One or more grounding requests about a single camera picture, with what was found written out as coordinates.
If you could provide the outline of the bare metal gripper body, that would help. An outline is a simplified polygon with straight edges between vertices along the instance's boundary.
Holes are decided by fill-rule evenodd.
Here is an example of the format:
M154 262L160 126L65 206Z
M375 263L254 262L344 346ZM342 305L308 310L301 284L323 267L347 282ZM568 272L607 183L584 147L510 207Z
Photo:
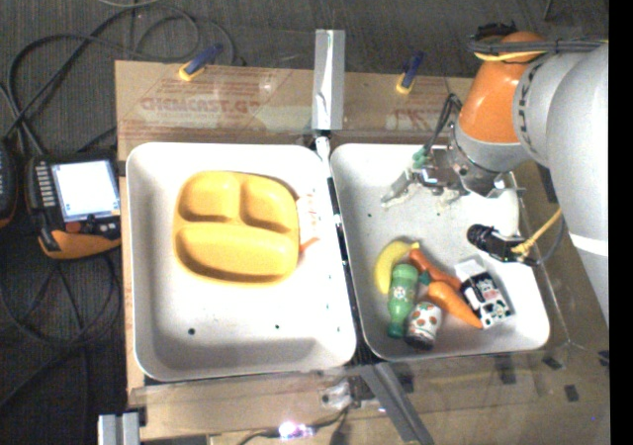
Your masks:
M435 145L423 153L417 162L417 175L424 186L450 189L460 195L473 193L486 199L496 199L505 191L512 191L519 198L526 193L509 171L482 168L452 144Z

